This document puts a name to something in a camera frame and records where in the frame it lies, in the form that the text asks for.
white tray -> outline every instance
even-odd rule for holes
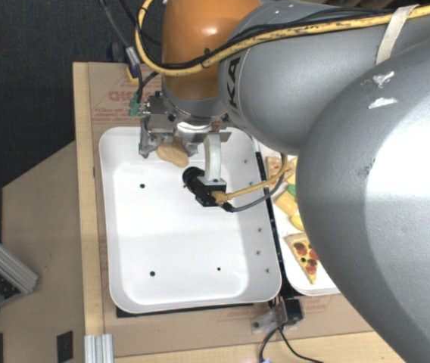
[[[260,144],[260,153],[264,158],[264,165],[266,163],[267,157],[278,157],[279,154],[274,150],[269,149],[263,144]],[[287,188],[287,183],[284,181],[281,188],[273,195],[273,209],[274,209],[274,219],[276,220],[277,233],[279,235],[279,242],[281,244],[282,259],[284,260],[285,273],[287,275],[288,281],[291,286],[296,289],[299,293],[306,296],[320,296],[324,294],[334,294],[339,293],[338,288],[335,283],[326,273],[323,265],[321,263],[318,267],[317,279],[314,284],[311,284],[304,274],[302,268],[299,266],[298,261],[289,249],[284,237],[300,233],[296,227],[291,223],[290,218],[276,205],[277,197],[285,191]]]
[[[227,191],[260,182],[254,146],[237,129],[222,144]],[[241,213],[204,208],[182,174],[156,153],[138,155],[139,128],[107,130],[99,143],[109,286],[126,312],[268,301],[281,274],[265,203]],[[204,149],[190,166],[204,168]],[[237,198],[240,206],[262,191]]]

yellow cable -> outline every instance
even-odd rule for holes
[[[140,10],[139,16],[138,16],[140,28],[142,28],[142,22],[145,18],[146,11],[148,10],[150,4],[153,1],[154,0],[145,0],[145,2],[142,5],[142,9]],[[430,15],[430,5],[427,5],[425,7],[417,7],[413,9],[412,12],[410,12],[409,14],[408,19],[415,19],[417,17],[423,17],[427,15]],[[260,43],[271,42],[272,40],[277,40],[277,39],[292,38],[295,36],[316,35],[320,33],[345,31],[348,29],[381,26],[383,24],[389,23],[391,17],[392,17],[392,14],[387,14],[387,15],[377,16],[377,17],[339,20],[339,21],[332,21],[328,23],[307,24],[303,26],[294,26],[294,27],[285,28],[285,29],[276,29],[269,33],[264,33],[246,40],[242,40],[239,43],[227,48],[226,50],[218,52],[212,57],[209,57],[204,62],[185,69],[168,69],[165,67],[158,66],[155,62],[149,59],[149,57],[145,53],[145,50],[142,47],[141,39],[139,38],[139,34],[137,32],[136,32],[136,47],[138,49],[138,53],[140,54],[142,60],[152,70],[158,72],[159,74],[163,74],[165,76],[186,76],[186,75],[198,73],[203,69],[206,69],[210,66],[213,66],[214,64],[217,64],[218,62],[229,57],[230,55],[234,55],[242,50],[245,50],[246,48],[259,45]]]
[[[225,203],[226,201],[231,200],[234,197],[239,197],[241,195],[248,194],[249,192],[264,188],[268,185],[271,185],[274,181],[279,180],[279,178],[284,175],[285,167],[287,165],[288,165],[288,156],[286,154],[283,154],[281,169],[272,178],[266,181],[262,181],[258,185],[252,185],[247,188],[242,188],[241,190],[231,192],[230,194],[226,194],[225,192],[222,192],[222,191],[214,191],[212,192],[212,196],[215,198],[216,203]]]

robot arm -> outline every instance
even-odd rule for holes
[[[136,34],[142,60],[163,75],[162,106],[144,106],[140,153],[178,135],[190,155],[209,135],[217,146],[232,125],[298,154],[301,217],[326,271],[402,358],[427,362],[430,6],[411,11],[377,64],[392,17],[304,2],[168,0],[161,64]]]

cardboard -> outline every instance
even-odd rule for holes
[[[251,319],[263,314],[267,303],[233,308],[206,309],[170,314],[118,318],[109,294],[108,257],[102,197],[98,142],[115,126],[138,126],[127,115],[129,101],[136,92],[123,64],[88,63],[89,94],[94,152],[95,191],[98,213],[104,332],[113,334],[116,357],[259,343],[263,334],[253,334]],[[150,70],[143,67],[143,76]],[[144,90],[145,98],[160,90],[160,77]],[[372,328],[341,295],[301,297],[305,319],[288,330],[287,337],[320,337],[369,331]]]

dark floor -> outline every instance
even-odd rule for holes
[[[147,21],[155,37],[160,18]],[[74,139],[72,62],[105,61],[114,40],[96,0],[0,0],[0,188]]]

